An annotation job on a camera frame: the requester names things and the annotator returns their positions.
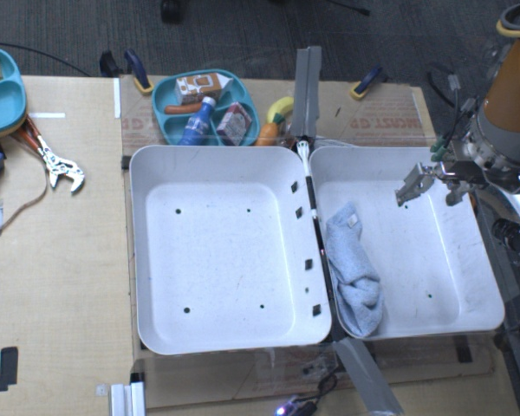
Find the blue divided plate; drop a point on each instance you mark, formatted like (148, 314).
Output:
(2, 102)

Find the blue bottle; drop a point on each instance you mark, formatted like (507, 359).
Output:
(197, 124)

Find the black cylinder on white bracket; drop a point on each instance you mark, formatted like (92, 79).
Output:
(509, 232)

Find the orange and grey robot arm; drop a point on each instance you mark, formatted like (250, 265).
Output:
(507, 98)

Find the light blue towel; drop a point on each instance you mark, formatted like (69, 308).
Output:
(353, 271)

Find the brown cardboard board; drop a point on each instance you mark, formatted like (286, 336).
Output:
(381, 119)

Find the orange carrot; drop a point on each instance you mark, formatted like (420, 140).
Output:
(268, 133)

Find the orange sausage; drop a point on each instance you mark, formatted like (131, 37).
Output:
(180, 109)

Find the teal divided plate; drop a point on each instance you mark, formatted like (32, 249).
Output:
(167, 98)

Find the pink carton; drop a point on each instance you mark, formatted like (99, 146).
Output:
(235, 123)

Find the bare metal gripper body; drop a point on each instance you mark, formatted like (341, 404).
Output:
(468, 169)

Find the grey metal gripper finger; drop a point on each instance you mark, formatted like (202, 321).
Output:
(414, 184)
(457, 194)

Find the white plastic tray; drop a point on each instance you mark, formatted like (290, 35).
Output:
(433, 254)
(216, 249)

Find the yellow banana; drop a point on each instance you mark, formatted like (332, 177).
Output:
(281, 105)

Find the orange and white carton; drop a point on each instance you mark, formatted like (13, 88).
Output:
(199, 87)

